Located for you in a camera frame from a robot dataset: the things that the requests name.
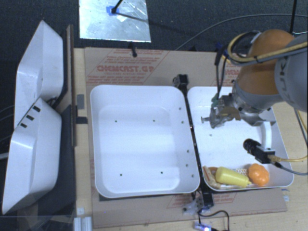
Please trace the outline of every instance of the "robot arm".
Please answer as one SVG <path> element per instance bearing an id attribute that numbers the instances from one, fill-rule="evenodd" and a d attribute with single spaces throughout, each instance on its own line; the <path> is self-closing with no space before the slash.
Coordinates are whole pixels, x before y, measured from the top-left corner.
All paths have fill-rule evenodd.
<path id="1" fill-rule="evenodd" d="M 300 44 L 306 47 L 267 60 L 271 58 L 267 57 L 269 52 Z M 223 126 L 234 118 L 259 126 L 263 123 L 259 114 L 283 101 L 307 112 L 307 34 L 293 38 L 282 30 L 265 31 L 254 40 L 247 58 L 255 59 L 255 63 L 242 67 L 232 93 L 215 100 L 210 117 L 205 119 L 210 121 L 212 128 Z"/>

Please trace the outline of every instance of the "black slot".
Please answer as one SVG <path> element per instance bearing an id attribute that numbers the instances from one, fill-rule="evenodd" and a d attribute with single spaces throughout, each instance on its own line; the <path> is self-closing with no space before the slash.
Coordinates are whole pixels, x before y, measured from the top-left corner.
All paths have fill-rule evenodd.
<path id="1" fill-rule="evenodd" d="M 34 117 L 30 116 L 30 115 L 27 115 L 26 116 L 29 120 L 33 121 L 34 120 Z"/>
<path id="2" fill-rule="evenodd" d="M 34 109 L 34 110 L 37 111 L 37 112 L 40 112 L 40 108 L 38 108 L 38 107 L 36 107 L 36 106 L 33 106 L 32 109 Z"/>

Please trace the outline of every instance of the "toy orange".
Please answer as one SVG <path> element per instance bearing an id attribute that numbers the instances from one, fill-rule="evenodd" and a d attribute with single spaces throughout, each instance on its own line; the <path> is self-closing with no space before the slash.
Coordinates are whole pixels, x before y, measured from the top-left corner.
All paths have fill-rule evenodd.
<path id="1" fill-rule="evenodd" d="M 252 164 L 248 169 L 248 176 L 254 184 L 264 186 L 269 182 L 269 172 L 259 164 Z"/>

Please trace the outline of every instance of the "yellow toy bottle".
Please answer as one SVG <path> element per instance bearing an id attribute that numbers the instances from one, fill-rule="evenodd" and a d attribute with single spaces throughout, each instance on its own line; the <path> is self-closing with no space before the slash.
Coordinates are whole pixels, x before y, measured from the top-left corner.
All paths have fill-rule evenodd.
<path id="1" fill-rule="evenodd" d="M 236 185 L 246 187 L 251 184 L 249 178 L 245 175 L 241 175 L 231 169 L 225 167 L 219 167 L 215 174 L 215 179 L 221 184 Z"/>

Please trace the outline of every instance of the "silver reflective sheet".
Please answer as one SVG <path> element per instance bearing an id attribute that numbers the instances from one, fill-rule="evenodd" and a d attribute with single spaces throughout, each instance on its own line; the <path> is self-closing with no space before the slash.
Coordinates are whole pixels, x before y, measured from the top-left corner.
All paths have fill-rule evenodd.
<path id="1" fill-rule="evenodd" d="M 151 42 L 145 0 L 123 0 L 116 15 L 107 7 L 119 0 L 79 0 L 79 28 L 83 39 Z"/>

